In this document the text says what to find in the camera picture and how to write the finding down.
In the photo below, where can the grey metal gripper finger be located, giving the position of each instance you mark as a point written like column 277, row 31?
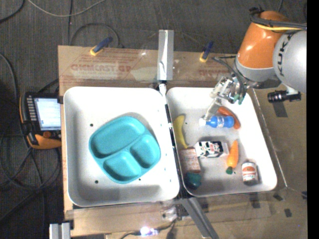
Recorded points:
column 213, row 108

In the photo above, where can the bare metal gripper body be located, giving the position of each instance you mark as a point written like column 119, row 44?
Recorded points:
column 228, row 88

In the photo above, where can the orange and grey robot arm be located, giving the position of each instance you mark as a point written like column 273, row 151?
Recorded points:
column 259, row 48

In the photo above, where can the blue bottle with white cap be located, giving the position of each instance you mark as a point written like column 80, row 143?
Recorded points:
column 220, row 121

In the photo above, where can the orange carrot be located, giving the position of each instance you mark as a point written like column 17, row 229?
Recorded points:
column 235, row 119
column 233, row 155

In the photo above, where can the black and white milk carton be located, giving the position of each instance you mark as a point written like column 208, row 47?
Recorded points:
column 211, row 149

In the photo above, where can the yellow banana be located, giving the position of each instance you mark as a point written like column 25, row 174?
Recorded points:
column 180, row 133

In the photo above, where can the brown packet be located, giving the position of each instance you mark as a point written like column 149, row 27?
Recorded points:
column 190, row 160

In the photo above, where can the white plastic tray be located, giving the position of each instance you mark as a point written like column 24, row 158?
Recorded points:
column 79, row 133
column 216, row 180

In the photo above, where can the red and white can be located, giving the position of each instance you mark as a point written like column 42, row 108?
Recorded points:
column 249, row 172

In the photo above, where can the dark green toy vegetable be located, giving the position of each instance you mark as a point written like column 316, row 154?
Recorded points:
column 194, row 179

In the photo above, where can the blue divided plate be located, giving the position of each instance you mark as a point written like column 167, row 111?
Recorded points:
column 124, row 148

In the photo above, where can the brown cardboard board red print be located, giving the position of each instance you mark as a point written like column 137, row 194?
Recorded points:
column 104, row 68

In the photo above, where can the black cylinder on white bracket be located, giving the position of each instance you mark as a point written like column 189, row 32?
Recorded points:
column 279, row 96

